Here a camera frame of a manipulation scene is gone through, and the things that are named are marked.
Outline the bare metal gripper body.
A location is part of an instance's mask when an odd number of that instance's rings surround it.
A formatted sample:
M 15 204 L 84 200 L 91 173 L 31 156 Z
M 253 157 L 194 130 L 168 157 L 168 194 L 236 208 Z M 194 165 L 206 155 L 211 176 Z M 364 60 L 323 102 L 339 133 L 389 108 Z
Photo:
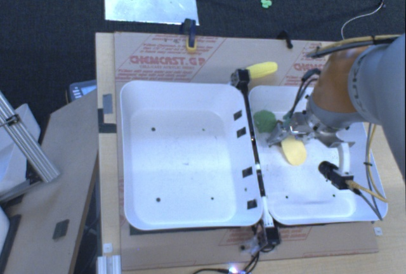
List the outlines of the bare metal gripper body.
M 294 136 L 309 140 L 318 139 L 321 142 L 337 141 L 337 129 L 324 124 L 312 112 L 294 112 L 285 120 L 285 126 Z

